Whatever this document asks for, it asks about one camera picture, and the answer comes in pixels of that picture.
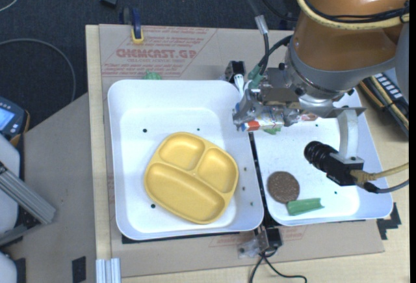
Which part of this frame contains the green broccoli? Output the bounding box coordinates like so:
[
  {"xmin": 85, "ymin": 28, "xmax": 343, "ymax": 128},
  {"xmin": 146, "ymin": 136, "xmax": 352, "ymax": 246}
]
[{"xmin": 142, "ymin": 69, "xmax": 163, "ymax": 81}]

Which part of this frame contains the black cylinder on white bracket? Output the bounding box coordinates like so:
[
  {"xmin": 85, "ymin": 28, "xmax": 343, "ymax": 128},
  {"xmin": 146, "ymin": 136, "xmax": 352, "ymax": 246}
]
[{"xmin": 303, "ymin": 107, "xmax": 365, "ymax": 187}]

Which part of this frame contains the brown round biscuit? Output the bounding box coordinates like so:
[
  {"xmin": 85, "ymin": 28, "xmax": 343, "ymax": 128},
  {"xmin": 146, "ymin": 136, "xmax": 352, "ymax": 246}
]
[{"xmin": 266, "ymin": 171, "xmax": 301, "ymax": 205}]

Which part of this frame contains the yellow divided plate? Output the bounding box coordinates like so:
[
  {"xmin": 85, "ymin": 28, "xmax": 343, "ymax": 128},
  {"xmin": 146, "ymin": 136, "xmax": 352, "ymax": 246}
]
[{"xmin": 143, "ymin": 131, "xmax": 240, "ymax": 225}]

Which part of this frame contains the white and orange carton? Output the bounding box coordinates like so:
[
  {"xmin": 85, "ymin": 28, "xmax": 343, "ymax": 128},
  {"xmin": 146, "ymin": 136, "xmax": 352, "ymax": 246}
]
[{"xmin": 243, "ymin": 112, "xmax": 284, "ymax": 132}]

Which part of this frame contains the brown cardboard board red print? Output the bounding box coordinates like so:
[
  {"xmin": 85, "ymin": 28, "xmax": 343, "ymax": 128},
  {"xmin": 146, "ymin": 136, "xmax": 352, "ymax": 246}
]
[{"xmin": 98, "ymin": 23, "xmax": 396, "ymax": 278}]

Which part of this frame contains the green celery stick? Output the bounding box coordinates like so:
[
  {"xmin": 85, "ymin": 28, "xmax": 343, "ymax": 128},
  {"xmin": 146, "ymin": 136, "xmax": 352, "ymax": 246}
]
[{"xmin": 286, "ymin": 197, "xmax": 326, "ymax": 217}]

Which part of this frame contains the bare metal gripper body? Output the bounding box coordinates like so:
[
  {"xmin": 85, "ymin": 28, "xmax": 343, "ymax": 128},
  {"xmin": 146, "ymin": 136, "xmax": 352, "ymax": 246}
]
[{"xmin": 259, "ymin": 67, "xmax": 346, "ymax": 118}]

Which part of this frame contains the white plastic tray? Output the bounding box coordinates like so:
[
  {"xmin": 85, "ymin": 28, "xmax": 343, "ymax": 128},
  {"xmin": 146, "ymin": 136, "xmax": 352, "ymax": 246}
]
[
  {"xmin": 248, "ymin": 79, "xmax": 394, "ymax": 227},
  {"xmin": 107, "ymin": 79, "xmax": 265, "ymax": 241}
]

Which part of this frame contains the black block with thin wires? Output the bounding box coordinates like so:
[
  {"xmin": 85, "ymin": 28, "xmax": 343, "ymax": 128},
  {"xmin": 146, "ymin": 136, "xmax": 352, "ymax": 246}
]
[
  {"xmin": 224, "ymin": 60, "xmax": 246, "ymax": 83},
  {"xmin": 253, "ymin": 226, "xmax": 283, "ymax": 250}
]

